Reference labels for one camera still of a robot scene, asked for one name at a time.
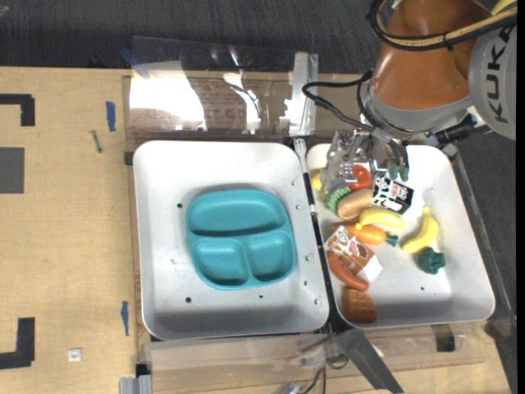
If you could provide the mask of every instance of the blue tape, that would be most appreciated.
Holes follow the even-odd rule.
[[[122,55],[122,58],[124,58],[130,64],[131,68],[139,73],[143,79],[149,79],[148,71],[142,67],[142,62],[133,53],[133,51],[122,47],[121,51],[119,51],[119,54]]]
[[[121,308],[122,322],[124,323],[124,331],[126,336],[130,335],[130,313],[128,312],[128,303],[123,300]]]
[[[115,104],[110,101],[106,101],[106,117],[107,117],[107,126],[109,127],[110,131],[115,131],[115,122],[116,122],[116,114],[115,114]]]

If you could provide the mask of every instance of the yellow toy food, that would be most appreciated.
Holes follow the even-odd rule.
[[[402,230],[406,226],[400,214],[387,208],[371,207],[364,209],[359,215],[359,222],[355,224],[356,229],[365,225],[382,225],[395,230]]]
[[[417,253],[425,247],[431,245],[437,237],[439,225],[435,218],[430,214],[428,207],[423,208],[423,223],[419,233],[411,240],[406,241],[401,248],[409,254]]]
[[[312,184],[312,188],[317,191],[321,191],[322,183],[321,183],[321,173],[319,170],[316,170],[315,172],[310,172],[310,183]]]

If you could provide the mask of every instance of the teal plate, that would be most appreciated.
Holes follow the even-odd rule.
[[[294,234],[282,203],[262,190],[200,195],[186,212],[186,236],[197,274],[217,289],[276,283],[295,267]]]

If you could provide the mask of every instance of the toy tomato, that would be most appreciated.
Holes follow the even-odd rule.
[[[372,184],[372,177],[370,176],[370,172],[368,170],[361,166],[361,165],[354,165],[352,168],[352,173],[357,178],[357,182],[354,184],[350,184],[349,188],[352,191],[361,190],[362,188],[368,188]]]

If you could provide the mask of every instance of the orange toy food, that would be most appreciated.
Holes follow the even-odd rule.
[[[350,287],[343,289],[343,315],[352,323],[375,323],[377,320],[370,296]]]
[[[368,170],[365,167],[361,165],[354,165],[352,167],[352,174],[358,179],[357,182],[349,185],[349,188],[352,191],[361,190],[362,188],[368,188],[372,184],[372,177],[370,176],[370,172],[368,172]]]
[[[386,232],[379,227],[373,225],[364,225],[361,229],[357,229],[354,224],[348,223],[343,225],[345,229],[354,235],[359,242],[369,245],[380,245],[386,241]],[[332,231],[336,231],[339,226],[331,227]]]
[[[366,291],[368,289],[368,282],[355,275],[353,275],[340,261],[337,254],[332,252],[326,255],[328,266],[330,270],[341,280],[346,286],[351,287],[357,291]]]
[[[352,191],[337,203],[337,216],[343,220],[354,220],[361,212],[372,207],[374,192],[369,188]]]

